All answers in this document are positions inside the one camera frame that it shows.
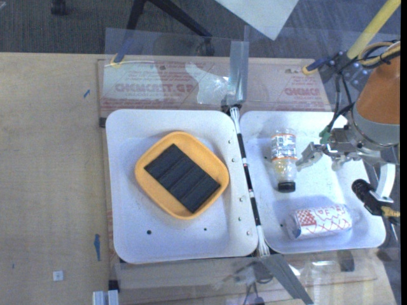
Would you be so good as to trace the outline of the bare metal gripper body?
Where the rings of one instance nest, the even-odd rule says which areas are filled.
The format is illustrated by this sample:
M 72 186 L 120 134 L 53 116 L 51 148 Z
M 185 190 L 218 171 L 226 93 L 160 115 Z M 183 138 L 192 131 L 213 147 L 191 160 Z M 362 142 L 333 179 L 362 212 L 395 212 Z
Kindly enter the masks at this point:
M 326 154 L 331 157 L 345 155 L 349 161 L 363 161 L 371 166 L 398 164 L 395 144 L 381 144 L 368 138 L 354 126 L 331 130 Z

